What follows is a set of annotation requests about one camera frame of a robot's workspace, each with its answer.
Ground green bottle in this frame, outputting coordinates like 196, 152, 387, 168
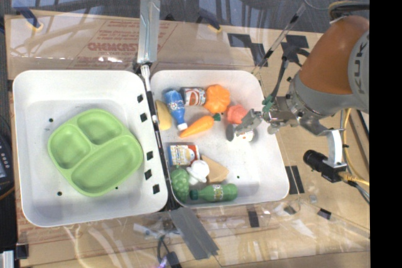
188, 183, 239, 203

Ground white toy garlic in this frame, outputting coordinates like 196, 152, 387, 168
185, 159, 210, 186

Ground white plastic tray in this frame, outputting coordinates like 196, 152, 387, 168
12, 69, 169, 228
149, 69, 290, 209

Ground green divided plate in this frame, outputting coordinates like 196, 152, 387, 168
47, 108, 144, 198

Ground white and red carton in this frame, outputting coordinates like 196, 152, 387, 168
166, 143, 201, 168

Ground red and white can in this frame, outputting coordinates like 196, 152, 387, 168
179, 86, 207, 107

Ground blue bottle white cap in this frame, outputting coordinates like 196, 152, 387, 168
163, 88, 189, 132

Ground pink toy food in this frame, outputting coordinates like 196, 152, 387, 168
226, 104, 249, 126

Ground tan bread slice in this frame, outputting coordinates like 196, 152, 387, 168
200, 154, 230, 184

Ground orange carrot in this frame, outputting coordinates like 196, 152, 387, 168
178, 112, 222, 139

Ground green grapes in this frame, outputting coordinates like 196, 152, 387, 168
170, 167, 191, 203

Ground beige potato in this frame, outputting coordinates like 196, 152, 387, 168
155, 99, 173, 132

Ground orange pumpkin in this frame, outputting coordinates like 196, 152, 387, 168
203, 83, 231, 115

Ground black cylinder on white bracket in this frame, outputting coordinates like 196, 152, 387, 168
302, 122, 349, 184

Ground black block with thin wires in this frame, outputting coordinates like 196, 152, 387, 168
165, 251, 182, 268

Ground brown cardboard board red print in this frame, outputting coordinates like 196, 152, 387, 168
4, 9, 371, 268

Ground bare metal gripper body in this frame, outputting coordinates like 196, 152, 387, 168
262, 96, 304, 136

